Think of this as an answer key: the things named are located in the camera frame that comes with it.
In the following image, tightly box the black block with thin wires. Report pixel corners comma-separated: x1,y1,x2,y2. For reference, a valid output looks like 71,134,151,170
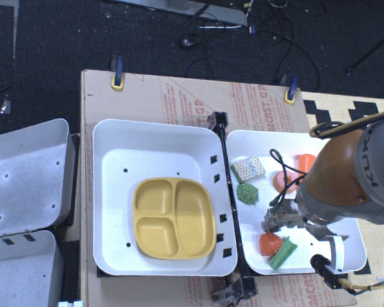
211,273,259,305
207,111,229,131

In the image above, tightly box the brown cardboard board red print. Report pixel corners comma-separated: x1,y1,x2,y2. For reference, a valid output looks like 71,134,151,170
67,69,371,307

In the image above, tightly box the white plastic tray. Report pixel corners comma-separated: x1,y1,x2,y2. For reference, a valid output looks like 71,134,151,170
217,128,375,282
84,117,247,284

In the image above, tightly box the white patterned carton green side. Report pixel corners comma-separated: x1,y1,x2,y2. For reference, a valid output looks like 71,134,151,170
229,154,267,185

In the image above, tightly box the yellow divided plate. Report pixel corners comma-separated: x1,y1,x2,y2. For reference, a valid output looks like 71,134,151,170
129,175,221,263

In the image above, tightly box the green toy vegetable stick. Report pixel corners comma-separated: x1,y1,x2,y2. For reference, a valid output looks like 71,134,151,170
269,235,299,272

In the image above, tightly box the black cylinder on white bracket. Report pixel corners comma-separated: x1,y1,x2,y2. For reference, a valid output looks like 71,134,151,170
308,233,350,290

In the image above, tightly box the pink doughnut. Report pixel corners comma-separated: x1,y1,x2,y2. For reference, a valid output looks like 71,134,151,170
271,170,300,194

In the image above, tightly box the red toy pepper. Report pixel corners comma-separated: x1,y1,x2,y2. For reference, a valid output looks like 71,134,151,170
258,231,284,258

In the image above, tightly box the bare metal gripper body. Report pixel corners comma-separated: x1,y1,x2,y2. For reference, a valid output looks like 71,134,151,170
270,198,308,230

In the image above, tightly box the orange carrot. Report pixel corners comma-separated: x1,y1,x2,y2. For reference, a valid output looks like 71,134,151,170
297,153,318,175

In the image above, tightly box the thin black rod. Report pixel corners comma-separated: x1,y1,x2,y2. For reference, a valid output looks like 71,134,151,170
208,124,256,281

